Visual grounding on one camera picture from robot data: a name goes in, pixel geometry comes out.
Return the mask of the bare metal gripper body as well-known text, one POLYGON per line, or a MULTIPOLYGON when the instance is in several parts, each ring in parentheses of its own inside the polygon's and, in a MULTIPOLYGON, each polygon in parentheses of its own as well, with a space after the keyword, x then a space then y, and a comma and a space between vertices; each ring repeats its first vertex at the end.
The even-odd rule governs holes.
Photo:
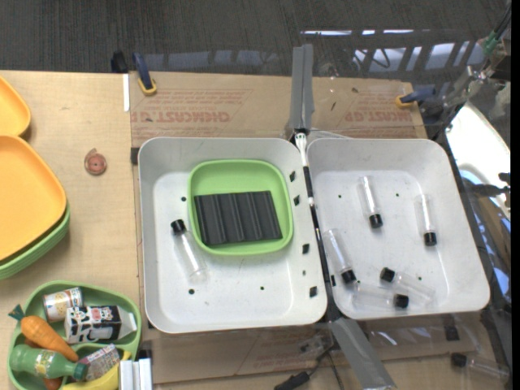
POLYGON ((511 40, 502 38, 490 57, 489 76, 496 80, 511 81, 511 40))

